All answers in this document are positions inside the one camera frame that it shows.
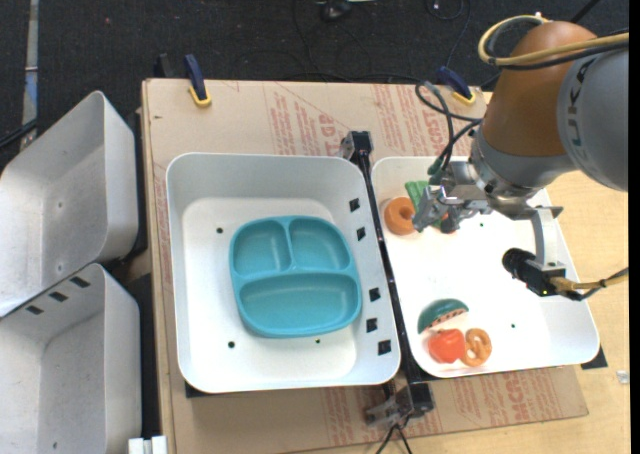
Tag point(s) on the orange doughnut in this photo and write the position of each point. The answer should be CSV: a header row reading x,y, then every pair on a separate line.
x,y
392,222

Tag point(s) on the brown cardboard board red print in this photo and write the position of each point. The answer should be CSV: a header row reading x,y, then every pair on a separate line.
x,y
300,112

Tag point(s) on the blue divided plate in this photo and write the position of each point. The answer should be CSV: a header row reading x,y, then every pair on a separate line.
x,y
295,302

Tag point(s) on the green watermelon slice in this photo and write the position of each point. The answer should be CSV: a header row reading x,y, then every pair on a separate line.
x,y
440,309

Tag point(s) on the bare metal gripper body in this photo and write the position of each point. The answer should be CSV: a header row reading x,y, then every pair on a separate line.
x,y
465,189

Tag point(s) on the brown pretzel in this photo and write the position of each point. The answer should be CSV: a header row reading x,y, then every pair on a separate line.
x,y
479,347

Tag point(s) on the green toy lettuce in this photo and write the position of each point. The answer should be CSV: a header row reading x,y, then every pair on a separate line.
x,y
415,192

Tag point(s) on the thin black rod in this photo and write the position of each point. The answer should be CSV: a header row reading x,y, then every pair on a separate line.
x,y
387,252

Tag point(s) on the red bell pepper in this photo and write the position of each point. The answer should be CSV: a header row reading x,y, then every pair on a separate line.
x,y
446,346

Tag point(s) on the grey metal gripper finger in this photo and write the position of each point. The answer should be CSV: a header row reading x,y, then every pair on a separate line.
x,y
426,209
459,217

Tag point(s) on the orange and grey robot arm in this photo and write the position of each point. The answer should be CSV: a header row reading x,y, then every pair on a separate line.
x,y
530,92

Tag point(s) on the black cylinder on white bracket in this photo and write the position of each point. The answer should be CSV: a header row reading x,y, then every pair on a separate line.
x,y
530,269

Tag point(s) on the white plastic tray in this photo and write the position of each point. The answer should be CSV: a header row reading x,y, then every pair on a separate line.
x,y
470,267
210,357

